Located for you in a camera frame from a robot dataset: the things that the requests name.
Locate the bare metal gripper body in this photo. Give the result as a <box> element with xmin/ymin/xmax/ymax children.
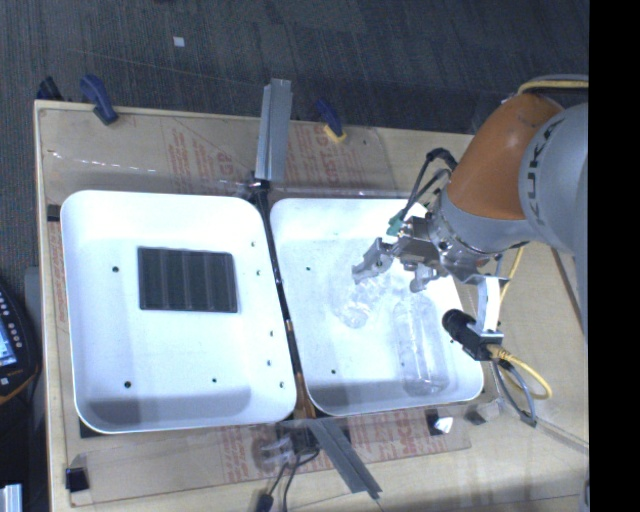
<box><xmin>392</xmin><ymin>213</ymin><xmax>497</xmax><ymax>285</ymax></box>

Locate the brown cardboard board, red print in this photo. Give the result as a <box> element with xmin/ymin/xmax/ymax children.
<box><xmin>38</xmin><ymin>107</ymin><xmax>474</xmax><ymax>507</ymax></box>

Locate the black block with thin wires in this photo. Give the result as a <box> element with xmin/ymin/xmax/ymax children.
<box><xmin>280</xmin><ymin>423</ymin><xmax>322</xmax><ymax>455</ymax></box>

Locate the crumpled clear plastic bottle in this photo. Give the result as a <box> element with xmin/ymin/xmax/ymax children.
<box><xmin>328</xmin><ymin>273</ymin><xmax>397</xmax><ymax>330</ymax></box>

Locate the black ribbed rectangular panel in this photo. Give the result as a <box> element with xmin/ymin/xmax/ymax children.
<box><xmin>136</xmin><ymin>245</ymin><xmax>239</xmax><ymax>315</ymax></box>

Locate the black cylinder on white bracket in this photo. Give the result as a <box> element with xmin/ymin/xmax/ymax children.
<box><xmin>441</xmin><ymin>274</ymin><xmax>511</xmax><ymax>363</ymax></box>

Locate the white plastic tray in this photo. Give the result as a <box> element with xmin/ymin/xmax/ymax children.
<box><xmin>268</xmin><ymin>196</ymin><xmax>486</xmax><ymax>418</ymax></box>
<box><xmin>59</xmin><ymin>189</ymin><xmax>298</xmax><ymax>436</ymax></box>

